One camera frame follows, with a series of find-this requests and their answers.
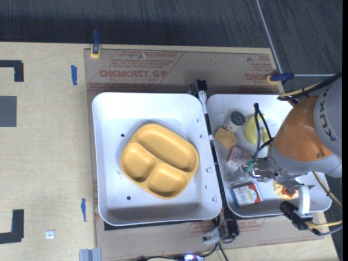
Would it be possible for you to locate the yellow bowl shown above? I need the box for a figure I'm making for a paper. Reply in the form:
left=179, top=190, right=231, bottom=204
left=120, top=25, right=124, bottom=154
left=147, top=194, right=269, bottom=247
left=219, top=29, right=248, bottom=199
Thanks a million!
left=244, top=114, right=272, bottom=145

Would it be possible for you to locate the red and white small can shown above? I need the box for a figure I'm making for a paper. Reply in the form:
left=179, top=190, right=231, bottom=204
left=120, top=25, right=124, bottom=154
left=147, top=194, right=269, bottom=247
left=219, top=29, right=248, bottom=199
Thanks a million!
left=226, top=145, right=252, bottom=170

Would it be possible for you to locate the black block with thin wires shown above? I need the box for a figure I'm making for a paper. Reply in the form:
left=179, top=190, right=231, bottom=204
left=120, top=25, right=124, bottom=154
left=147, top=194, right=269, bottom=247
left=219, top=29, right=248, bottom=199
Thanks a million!
left=219, top=218, right=240, bottom=241
left=189, top=79, right=209, bottom=96

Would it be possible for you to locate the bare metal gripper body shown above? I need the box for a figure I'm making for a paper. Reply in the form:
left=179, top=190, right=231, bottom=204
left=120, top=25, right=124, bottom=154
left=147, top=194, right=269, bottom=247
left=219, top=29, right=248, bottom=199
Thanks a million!
left=250, top=158, right=280, bottom=183

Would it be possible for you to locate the yellow ridged biscuit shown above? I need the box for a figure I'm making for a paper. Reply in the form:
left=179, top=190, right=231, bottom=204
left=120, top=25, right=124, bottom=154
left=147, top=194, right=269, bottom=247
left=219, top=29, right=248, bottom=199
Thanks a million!
left=214, top=127, right=238, bottom=148

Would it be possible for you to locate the thin black and white rod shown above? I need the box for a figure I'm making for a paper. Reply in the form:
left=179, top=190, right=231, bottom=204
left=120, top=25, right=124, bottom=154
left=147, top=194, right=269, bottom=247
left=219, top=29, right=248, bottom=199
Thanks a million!
left=197, top=90, right=233, bottom=224

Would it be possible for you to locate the yellow and red pizza slice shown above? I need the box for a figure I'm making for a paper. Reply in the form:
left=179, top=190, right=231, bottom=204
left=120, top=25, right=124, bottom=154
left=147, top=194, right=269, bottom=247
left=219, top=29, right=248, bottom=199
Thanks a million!
left=272, top=180, right=299, bottom=201

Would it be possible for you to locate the black cylinder on white bracket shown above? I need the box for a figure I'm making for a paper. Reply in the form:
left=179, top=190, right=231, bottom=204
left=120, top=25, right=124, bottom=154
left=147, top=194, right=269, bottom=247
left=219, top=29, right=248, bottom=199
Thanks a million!
left=279, top=185, right=315, bottom=231

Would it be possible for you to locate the white can with grey lid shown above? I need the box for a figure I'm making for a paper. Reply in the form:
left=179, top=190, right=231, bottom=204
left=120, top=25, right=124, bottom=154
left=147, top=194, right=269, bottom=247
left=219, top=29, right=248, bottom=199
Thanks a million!
left=222, top=110, right=246, bottom=134

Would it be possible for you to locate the yellow divided plate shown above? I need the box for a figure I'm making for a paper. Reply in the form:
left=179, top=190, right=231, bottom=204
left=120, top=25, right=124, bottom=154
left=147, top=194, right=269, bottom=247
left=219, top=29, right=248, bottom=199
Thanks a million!
left=119, top=123, right=200, bottom=200

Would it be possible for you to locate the white blue and orange carton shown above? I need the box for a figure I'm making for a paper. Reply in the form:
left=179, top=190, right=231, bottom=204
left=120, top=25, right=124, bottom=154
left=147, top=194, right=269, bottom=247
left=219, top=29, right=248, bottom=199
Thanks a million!
left=231, top=182, right=264, bottom=209

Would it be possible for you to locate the brown cardboard board, red print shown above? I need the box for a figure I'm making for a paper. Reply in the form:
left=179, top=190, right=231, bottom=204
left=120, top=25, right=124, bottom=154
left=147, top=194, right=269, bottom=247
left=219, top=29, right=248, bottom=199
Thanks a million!
left=84, top=46, right=325, bottom=252

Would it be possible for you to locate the white plastic tray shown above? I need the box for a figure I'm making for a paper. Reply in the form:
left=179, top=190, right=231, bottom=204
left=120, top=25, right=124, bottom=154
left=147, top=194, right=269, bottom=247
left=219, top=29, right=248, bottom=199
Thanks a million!
left=206, top=93, right=333, bottom=219
left=91, top=91, right=223, bottom=227

